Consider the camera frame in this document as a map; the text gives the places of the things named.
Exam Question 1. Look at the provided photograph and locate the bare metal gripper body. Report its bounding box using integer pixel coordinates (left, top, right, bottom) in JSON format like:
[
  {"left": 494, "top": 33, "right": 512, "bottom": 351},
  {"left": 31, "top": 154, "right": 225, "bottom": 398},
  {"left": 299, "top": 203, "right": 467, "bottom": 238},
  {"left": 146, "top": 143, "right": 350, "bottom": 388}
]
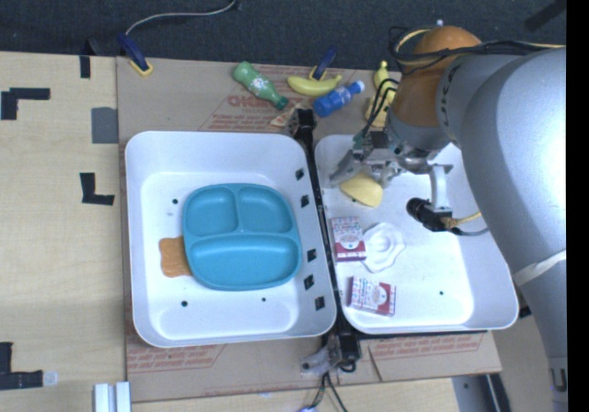
[{"left": 352, "top": 129, "right": 455, "bottom": 176}]

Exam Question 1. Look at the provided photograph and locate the yellow rounded wedge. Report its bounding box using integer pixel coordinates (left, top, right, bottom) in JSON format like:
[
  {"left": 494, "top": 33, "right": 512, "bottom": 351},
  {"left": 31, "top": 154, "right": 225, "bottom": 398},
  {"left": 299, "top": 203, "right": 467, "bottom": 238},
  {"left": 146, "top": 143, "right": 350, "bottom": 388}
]
[{"left": 339, "top": 172, "right": 384, "bottom": 208}]

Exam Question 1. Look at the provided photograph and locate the thin black rod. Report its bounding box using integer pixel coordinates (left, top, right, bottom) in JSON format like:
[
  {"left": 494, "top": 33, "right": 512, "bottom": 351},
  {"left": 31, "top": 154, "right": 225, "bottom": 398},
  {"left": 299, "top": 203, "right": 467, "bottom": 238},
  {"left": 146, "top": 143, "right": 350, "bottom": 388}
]
[{"left": 298, "top": 127, "right": 352, "bottom": 338}]

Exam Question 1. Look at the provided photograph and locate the red and white carton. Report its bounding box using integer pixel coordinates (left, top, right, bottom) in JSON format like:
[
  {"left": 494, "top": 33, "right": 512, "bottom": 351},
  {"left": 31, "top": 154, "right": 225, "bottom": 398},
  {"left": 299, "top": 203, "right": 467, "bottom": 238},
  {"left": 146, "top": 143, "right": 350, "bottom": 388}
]
[
  {"left": 329, "top": 215, "right": 368, "bottom": 263},
  {"left": 345, "top": 275, "right": 398, "bottom": 318}
]

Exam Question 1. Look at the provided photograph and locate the blue bottle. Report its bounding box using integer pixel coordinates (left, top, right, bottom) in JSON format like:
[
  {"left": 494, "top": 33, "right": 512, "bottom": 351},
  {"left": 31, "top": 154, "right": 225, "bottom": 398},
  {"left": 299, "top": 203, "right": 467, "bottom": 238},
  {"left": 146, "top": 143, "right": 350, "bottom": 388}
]
[{"left": 313, "top": 80, "right": 366, "bottom": 119}]

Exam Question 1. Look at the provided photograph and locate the white fried egg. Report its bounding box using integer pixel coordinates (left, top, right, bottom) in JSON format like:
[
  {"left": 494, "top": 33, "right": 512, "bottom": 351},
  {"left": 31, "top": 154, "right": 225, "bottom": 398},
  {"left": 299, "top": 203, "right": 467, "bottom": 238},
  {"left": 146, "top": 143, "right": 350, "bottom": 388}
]
[{"left": 361, "top": 222, "right": 407, "bottom": 274}]

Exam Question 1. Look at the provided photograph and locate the yellow pizza slice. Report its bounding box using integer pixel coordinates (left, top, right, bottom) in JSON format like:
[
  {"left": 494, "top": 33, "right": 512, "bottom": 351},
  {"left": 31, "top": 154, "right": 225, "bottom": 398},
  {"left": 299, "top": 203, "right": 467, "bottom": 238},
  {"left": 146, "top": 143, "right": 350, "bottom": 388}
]
[{"left": 269, "top": 104, "right": 307, "bottom": 129}]

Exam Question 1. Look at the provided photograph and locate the yellow banana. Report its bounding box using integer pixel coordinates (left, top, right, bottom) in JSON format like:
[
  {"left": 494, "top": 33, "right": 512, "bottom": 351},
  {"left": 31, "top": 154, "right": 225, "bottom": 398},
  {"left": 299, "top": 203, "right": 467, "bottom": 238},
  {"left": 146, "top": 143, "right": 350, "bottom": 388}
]
[
  {"left": 286, "top": 74, "right": 344, "bottom": 97},
  {"left": 364, "top": 60, "right": 402, "bottom": 129}
]

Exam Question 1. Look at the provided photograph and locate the white plastic tray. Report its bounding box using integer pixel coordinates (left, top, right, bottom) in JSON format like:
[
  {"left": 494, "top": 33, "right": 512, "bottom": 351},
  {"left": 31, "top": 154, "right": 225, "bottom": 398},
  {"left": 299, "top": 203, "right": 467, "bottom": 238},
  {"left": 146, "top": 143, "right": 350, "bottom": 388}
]
[
  {"left": 123, "top": 130, "right": 339, "bottom": 349},
  {"left": 314, "top": 133, "right": 520, "bottom": 336}
]

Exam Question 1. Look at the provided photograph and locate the green bottle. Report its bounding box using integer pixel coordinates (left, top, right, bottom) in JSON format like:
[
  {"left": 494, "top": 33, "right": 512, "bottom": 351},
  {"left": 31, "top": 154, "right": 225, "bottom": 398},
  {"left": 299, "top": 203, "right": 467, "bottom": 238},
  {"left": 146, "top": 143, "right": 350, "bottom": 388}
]
[{"left": 231, "top": 61, "right": 290, "bottom": 111}]

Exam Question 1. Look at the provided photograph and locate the blue divided plate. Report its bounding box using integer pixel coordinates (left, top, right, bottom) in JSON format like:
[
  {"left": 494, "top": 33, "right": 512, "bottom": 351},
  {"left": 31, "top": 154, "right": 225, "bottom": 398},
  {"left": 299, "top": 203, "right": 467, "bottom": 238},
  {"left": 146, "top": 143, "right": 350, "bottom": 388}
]
[{"left": 181, "top": 183, "right": 304, "bottom": 292}]

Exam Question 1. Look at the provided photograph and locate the brown cardboard board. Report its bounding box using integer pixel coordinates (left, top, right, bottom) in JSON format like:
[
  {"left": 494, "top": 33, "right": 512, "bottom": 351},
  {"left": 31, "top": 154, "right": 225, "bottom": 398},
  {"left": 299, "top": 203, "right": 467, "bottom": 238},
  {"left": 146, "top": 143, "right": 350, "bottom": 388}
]
[{"left": 115, "top": 55, "right": 502, "bottom": 404}]

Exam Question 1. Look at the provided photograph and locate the orange toast slice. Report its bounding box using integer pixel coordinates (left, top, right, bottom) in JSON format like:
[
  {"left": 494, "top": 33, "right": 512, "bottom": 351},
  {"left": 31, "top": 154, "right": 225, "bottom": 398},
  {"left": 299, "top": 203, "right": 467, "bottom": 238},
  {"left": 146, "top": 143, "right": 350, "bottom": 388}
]
[{"left": 158, "top": 236, "right": 194, "bottom": 278}]

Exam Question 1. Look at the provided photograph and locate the black cylinder on white bracket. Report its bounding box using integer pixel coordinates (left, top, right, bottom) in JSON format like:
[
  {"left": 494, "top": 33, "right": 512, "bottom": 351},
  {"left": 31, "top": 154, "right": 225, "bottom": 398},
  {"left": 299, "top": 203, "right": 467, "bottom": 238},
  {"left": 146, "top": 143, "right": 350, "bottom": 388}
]
[{"left": 405, "top": 164, "right": 455, "bottom": 233}]

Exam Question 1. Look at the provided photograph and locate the black block with wires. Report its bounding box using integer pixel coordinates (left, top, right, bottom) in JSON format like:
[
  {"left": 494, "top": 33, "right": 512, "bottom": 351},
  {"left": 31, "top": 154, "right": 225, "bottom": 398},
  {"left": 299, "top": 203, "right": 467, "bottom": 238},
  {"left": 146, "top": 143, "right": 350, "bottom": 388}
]
[
  {"left": 287, "top": 108, "right": 318, "bottom": 141},
  {"left": 300, "top": 333, "right": 363, "bottom": 377}
]

